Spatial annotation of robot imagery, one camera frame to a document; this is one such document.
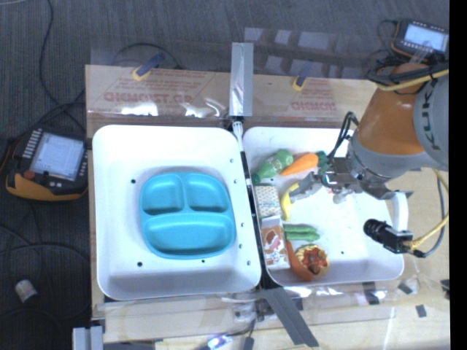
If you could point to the white plastic tray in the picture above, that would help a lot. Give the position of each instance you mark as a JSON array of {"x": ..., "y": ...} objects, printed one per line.
[
  {"x": 350, "y": 224},
  {"x": 116, "y": 213}
]

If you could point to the blue divided plate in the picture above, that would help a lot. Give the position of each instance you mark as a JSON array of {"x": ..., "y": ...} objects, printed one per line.
[{"x": 186, "y": 228}]

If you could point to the black cylinder on white bracket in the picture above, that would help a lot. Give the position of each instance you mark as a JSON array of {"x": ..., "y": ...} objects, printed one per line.
[{"x": 383, "y": 232}]

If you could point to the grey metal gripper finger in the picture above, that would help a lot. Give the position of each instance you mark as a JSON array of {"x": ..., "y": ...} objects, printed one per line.
[
  {"x": 309, "y": 181},
  {"x": 304, "y": 192}
]

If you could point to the brown cardboard board red print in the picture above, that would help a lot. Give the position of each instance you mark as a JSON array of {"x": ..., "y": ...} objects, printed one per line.
[{"x": 171, "y": 97}]

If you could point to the small patterned white carton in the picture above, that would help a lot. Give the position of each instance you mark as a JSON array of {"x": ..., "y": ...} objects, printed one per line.
[{"x": 267, "y": 201}]

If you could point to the yellow banana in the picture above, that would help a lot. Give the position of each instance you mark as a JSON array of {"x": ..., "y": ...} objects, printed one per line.
[{"x": 285, "y": 204}]

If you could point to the green pea pod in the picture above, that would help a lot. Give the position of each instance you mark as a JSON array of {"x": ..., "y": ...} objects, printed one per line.
[
  {"x": 303, "y": 236},
  {"x": 299, "y": 228}
]

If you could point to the green bottle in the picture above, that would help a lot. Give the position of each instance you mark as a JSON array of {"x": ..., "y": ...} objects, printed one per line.
[{"x": 273, "y": 164}]

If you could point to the white carton with red print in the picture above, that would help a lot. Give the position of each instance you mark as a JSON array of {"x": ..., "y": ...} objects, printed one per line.
[{"x": 274, "y": 244}]

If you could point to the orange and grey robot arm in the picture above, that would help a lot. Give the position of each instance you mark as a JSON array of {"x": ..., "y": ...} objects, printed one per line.
[{"x": 386, "y": 122}]

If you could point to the small grey cylinder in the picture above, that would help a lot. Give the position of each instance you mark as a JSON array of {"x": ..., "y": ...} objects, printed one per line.
[{"x": 26, "y": 290}]

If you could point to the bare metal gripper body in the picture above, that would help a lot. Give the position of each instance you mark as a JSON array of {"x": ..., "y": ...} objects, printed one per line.
[{"x": 341, "y": 175}]

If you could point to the pizza slice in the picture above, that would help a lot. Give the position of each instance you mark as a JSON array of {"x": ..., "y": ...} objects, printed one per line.
[{"x": 312, "y": 263}]

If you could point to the orange carrot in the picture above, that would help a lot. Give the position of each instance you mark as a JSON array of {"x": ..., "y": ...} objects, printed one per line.
[{"x": 301, "y": 163}]

